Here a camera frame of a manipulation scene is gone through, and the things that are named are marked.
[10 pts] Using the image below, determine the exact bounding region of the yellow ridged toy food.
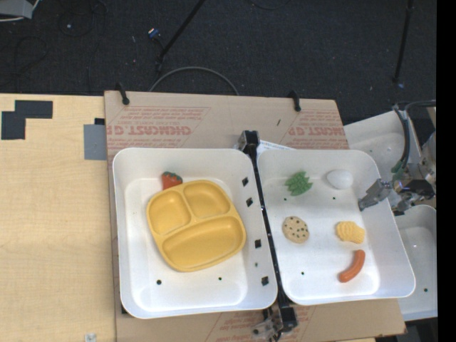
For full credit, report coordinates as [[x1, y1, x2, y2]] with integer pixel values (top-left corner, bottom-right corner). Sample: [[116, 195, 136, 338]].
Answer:
[[335, 221, 366, 245]]

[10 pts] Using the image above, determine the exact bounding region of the white toy egg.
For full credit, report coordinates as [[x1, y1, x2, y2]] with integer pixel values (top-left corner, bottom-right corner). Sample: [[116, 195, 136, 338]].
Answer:
[[326, 169, 355, 190]]

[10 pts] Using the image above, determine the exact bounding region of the green toy lettuce leaf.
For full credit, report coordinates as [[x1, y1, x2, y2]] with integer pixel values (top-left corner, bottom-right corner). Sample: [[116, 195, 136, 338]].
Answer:
[[284, 171, 314, 197]]

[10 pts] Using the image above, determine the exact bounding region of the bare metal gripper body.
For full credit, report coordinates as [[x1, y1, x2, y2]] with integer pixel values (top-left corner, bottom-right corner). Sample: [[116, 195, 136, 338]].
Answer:
[[390, 161, 437, 216]]

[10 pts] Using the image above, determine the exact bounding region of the yellow divided plate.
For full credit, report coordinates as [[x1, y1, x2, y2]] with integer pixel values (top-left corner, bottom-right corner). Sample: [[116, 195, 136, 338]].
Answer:
[[145, 179, 247, 273]]

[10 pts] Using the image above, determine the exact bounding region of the thin black rod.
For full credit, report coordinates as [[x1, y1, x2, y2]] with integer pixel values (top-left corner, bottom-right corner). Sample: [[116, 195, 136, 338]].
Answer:
[[249, 147, 288, 310]]

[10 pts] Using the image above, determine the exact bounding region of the red toy strawberry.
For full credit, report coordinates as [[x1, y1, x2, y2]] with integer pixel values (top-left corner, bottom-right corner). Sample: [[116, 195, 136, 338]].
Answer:
[[161, 171, 184, 191]]

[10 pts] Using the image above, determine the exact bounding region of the orange toy sausage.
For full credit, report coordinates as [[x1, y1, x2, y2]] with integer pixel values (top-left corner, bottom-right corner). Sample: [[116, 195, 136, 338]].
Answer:
[[338, 249, 367, 284]]

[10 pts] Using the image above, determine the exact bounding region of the brown cardboard board red print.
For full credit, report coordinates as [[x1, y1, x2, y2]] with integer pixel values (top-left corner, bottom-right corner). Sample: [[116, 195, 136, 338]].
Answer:
[[103, 90, 408, 342]]

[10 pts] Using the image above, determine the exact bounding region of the white plastic tray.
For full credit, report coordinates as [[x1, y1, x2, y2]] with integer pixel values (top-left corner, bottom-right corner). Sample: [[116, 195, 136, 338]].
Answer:
[[112, 147, 279, 320], [256, 149, 417, 306]]

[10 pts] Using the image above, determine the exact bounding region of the black block with wires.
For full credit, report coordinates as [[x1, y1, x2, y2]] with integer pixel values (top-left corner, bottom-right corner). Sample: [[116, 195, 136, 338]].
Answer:
[[276, 305, 298, 331], [237, 130, 260, 153]]

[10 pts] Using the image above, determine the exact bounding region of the beige chocolate chip biscuit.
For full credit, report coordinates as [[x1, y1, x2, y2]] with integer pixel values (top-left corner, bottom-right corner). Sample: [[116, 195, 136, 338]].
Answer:
[[281, 215, 310, 244]]

